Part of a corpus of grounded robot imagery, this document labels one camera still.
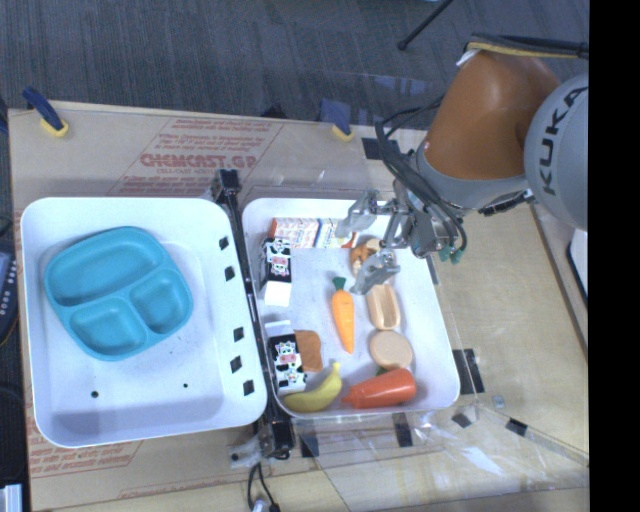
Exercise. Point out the brown bread slice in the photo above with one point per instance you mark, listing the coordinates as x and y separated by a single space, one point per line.
310 350

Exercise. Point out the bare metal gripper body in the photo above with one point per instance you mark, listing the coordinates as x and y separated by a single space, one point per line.
431 231

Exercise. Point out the white and blue carton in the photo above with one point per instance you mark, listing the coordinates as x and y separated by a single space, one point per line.
327 232

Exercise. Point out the round tan biscuit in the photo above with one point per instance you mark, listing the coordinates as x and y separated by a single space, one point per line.
391 349

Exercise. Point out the orange squeeze bottle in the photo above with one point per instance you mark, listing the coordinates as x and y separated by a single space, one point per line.
385 389

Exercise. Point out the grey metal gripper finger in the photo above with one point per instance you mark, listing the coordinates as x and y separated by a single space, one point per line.
377 267
361 210

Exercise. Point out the brown toy pastry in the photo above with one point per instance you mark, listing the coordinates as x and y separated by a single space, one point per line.
361 252

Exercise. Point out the white plastic tray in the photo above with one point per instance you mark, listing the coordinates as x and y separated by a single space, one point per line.
150 400
315 280

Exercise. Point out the blue divided plate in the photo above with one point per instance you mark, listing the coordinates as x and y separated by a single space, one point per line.
115 295

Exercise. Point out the cow print milk carton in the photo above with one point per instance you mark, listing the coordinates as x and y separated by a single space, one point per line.
287 362
277 270

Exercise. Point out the brown cardboard board, red print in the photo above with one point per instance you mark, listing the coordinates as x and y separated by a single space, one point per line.
150 145

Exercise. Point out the orange carrot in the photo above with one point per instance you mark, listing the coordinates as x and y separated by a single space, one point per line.
344 315

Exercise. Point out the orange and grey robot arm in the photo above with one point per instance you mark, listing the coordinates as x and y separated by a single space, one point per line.
480 130

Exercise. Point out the orange and white carton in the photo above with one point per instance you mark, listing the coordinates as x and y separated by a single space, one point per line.
295 232

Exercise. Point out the tan hot dog bun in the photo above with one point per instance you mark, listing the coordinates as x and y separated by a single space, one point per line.
383 307

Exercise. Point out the yellow banana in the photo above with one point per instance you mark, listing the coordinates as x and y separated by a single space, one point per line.
317 396

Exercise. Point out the thin black rod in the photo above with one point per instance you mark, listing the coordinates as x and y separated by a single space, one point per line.
250 300

